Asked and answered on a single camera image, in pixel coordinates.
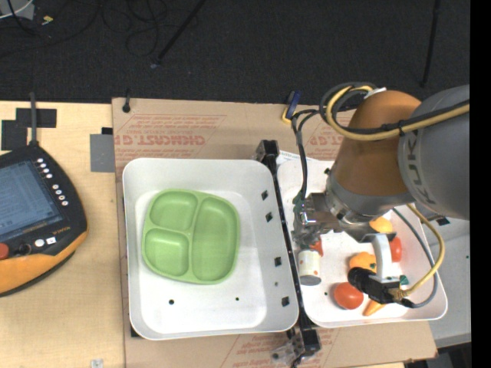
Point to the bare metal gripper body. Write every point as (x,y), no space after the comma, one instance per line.
(326,215)

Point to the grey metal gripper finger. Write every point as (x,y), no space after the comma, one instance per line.
(314,237)
(300,237)

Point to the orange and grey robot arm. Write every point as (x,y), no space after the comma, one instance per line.
(377,148)

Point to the small red toy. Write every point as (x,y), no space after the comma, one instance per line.
(317,247)

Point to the thin black and white rod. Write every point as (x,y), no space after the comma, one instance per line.
(288,240)

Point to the white can with orange dots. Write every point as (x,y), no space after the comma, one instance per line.
(309,265)

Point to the orange toy fruit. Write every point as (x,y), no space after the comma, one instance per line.
(361,261)

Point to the yellow-orange toy fruit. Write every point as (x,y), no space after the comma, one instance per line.
(381,225)

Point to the red tomato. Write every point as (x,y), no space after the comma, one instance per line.
(347,295)

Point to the red round toy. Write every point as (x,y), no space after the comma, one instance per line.
(396,249)

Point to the white plastic tray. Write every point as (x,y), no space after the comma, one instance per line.
(337,316)
(215,309)

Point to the orange carrot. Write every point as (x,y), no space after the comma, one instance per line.
(373,308)

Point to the green divided plate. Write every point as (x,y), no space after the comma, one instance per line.
(192,236)

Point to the brown cardboard board, red print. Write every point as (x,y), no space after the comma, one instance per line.
(230,136)

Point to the black cylinder on white bracket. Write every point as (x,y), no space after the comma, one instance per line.
(374,284)

